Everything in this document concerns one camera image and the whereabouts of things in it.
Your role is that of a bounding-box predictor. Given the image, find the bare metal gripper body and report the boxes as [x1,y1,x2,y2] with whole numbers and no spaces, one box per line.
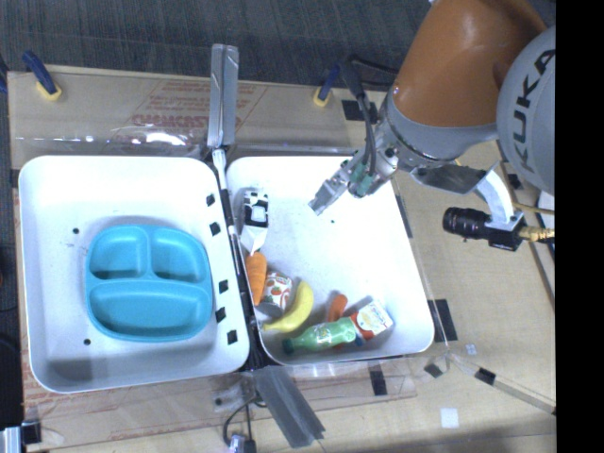
[329,132,401,198]

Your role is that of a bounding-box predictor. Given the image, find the thin black and white rod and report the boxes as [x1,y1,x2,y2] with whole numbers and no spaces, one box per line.
[211,147,260,373]

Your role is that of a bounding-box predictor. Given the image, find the orange carrot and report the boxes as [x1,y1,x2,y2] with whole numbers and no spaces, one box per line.
[244,250,269,308]
[327,293,349,323]

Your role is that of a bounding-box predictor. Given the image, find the black cylinder on white bracket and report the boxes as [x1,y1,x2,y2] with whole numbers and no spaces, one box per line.
[442,167,526,253]

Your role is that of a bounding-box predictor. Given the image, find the brown cardboard board, red print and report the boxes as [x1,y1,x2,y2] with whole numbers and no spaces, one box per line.
[7,63,419,453]

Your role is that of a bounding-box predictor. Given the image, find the green plastic bottle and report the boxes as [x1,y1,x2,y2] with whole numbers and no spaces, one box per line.
[281,316,359,356]

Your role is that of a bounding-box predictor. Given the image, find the white plastic tray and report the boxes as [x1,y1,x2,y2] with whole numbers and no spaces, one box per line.
[225,155,436,367]
[17,154,251,394]

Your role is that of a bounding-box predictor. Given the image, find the black and white carton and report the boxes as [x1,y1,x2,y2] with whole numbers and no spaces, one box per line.
[238,188,271,257]

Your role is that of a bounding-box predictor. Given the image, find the yellow banana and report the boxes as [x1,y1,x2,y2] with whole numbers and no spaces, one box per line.
[261,279,315,334]

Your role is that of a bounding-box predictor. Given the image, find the blue divided plate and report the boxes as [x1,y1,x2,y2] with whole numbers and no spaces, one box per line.
[84,224,215,344]

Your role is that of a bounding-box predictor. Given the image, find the orange and white carton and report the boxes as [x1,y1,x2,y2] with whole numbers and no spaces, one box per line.
[349,298,394,344]

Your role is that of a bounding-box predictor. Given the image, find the white can with fruit print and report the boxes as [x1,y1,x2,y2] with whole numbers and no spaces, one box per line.
[258,271,295,319]

